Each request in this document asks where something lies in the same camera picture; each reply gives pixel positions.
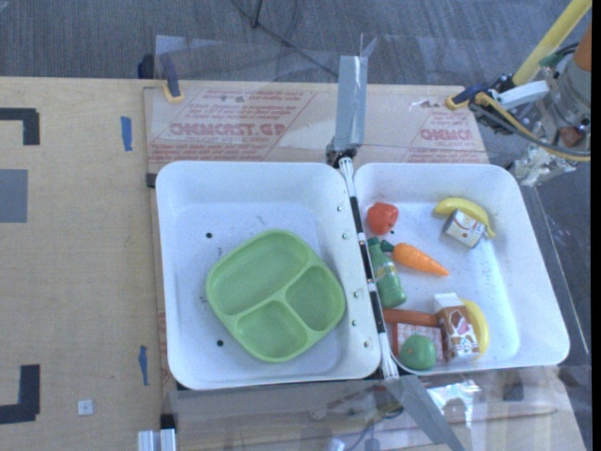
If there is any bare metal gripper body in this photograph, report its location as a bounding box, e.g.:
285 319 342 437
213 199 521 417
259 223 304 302
534 97 592 160

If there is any yellow banana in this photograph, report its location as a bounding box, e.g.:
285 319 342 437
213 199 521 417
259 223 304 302
462 298 491 360
432 196 497 241

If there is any small white and orange can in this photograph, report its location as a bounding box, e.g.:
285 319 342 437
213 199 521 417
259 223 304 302
442 208 487 250

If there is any white plastic tray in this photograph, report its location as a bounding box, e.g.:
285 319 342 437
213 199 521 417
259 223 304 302
154 160 382 391
352 161 572 377

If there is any orange carrot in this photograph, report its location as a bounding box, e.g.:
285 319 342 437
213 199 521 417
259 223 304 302
379 240 451 278

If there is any brown and white carton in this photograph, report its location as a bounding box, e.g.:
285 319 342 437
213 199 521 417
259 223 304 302
433 292 481 364

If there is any green bottle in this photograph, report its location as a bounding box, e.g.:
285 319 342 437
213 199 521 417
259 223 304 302
366 236 408 310

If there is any thin black and white rod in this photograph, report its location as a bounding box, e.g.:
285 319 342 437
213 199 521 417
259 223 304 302
337 156 401 381

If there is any orange sausage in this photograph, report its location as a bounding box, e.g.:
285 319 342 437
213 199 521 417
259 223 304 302
382 307 440 329

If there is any pink and orange packet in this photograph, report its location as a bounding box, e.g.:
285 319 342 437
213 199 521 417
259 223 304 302
391 321 445 362

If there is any green apple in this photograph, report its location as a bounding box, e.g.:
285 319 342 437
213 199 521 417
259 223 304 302
399 334 439 372

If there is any green divided plate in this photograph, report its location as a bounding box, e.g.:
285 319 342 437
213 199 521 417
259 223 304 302
205 228 347 364

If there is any brown cardboard board red print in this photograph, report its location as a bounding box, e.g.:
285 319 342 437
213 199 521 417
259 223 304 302
143 80 586 443

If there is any black cylinder on white bracket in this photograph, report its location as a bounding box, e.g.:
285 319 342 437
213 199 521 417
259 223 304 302
467 73 550 136

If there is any black block with thin wires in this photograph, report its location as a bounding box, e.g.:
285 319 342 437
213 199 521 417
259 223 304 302
325 141 361 166

